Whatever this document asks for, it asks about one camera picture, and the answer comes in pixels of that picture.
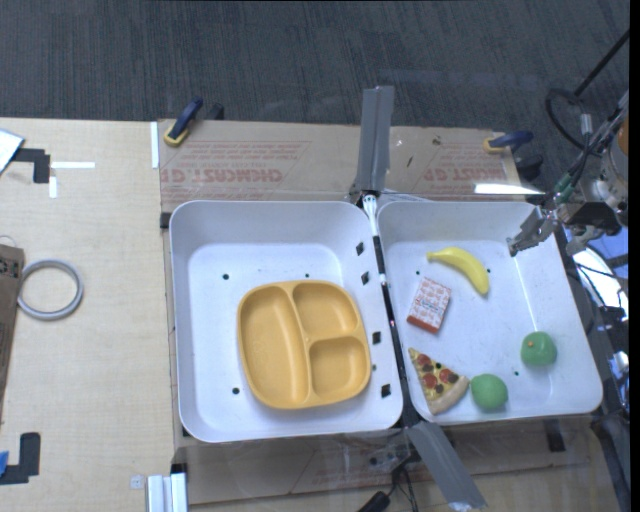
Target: table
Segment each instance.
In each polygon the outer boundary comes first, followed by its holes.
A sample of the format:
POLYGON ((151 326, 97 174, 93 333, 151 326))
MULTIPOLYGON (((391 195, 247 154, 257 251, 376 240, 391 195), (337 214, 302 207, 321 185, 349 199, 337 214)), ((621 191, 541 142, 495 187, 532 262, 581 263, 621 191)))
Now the table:
MULTIPOLYGON (((32 182, 29 164, 10 164, 0 179, 0 234, 25 249, 27 262, 65 259, 85 282, 80 308, 64 320, 39 322, 18 312, 0 450, 9 450, 9 464, 17 464, 25 432, 40 433, 42 448, 39 475, 0 486, 0 504, 3 510, 144 510, 144 480, 168 474, 178 427, 150 124, 0 119, 0 126, 23 136, 24 147, 45 149, 52 161, 95 162, 93 169, 56 170, 55 199, 46 185, 32 182)), ((68 278, 54 271, 27 284, 25 296, 36 306, 64 303, 73 293, 68 278)), ((568 448, 560 453, 549 451, 541 421, 501 427, 507 430, 493 437, 467 427, 450 433, 489 510, 615 510, 589 421, 553 423, 568 448), (510 444, 499 446, 505 439, 510 444), (485 443, 480 451, 479 441, 485 443), (518 464, 505 464, 504 450, 520 451, 518 464)), ((356 510, 376 490, 194 508, 356 510)), ((414 482, 414 491, 421 510, 450 510, 428 475, 414 482)), ((388 510, 409 508, 399 491, 392 497, 388 510)))

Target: green ball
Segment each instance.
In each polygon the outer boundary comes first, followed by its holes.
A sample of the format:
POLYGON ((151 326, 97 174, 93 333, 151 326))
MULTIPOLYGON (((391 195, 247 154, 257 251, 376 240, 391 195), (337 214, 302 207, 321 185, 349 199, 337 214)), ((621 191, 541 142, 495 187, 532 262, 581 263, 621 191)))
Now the green ball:
POLYGON ((476 404, 491 410, 503 406, 509 399, 504 381, 490 373, 483 373, 471 379, 471 395, 476 404))
POLYGON ((558 357, 556 344, 544 331, 535 331, 527 334, 522 340, 520 357, 526 364, 532 366, 545 366, 554 363, 558 357))

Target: pizza slice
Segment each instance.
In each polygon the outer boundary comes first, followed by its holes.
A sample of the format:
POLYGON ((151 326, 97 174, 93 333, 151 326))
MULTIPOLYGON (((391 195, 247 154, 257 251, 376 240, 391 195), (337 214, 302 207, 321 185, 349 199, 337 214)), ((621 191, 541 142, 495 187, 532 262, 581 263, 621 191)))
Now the pizza slice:
POLYGON ((467 377, 414 348, 409 348, 409 355, 431 414, 447 411, 462 399, 469 387, 467 377))

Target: banana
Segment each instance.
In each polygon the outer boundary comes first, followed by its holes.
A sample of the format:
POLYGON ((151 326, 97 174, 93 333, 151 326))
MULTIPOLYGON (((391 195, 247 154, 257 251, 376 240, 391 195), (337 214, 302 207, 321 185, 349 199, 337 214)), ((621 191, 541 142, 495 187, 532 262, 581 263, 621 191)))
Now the banana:
POLYGON ((427 252, 427 260, 438 260, 451 265, 467 276, 471 284, 482 295, 489 291, 489 273, 473 254, 460 247, 445 247, 439 251, 427 252))

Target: red and white box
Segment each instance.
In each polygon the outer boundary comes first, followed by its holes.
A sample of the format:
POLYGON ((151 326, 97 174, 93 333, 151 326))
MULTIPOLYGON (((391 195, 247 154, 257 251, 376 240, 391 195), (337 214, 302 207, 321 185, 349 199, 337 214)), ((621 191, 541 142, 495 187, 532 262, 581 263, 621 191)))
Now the red and white box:
POLYGON ((411 302, 407 322, 432 333, 438 332, 450 298, 450 288, 423 277, 411 302))

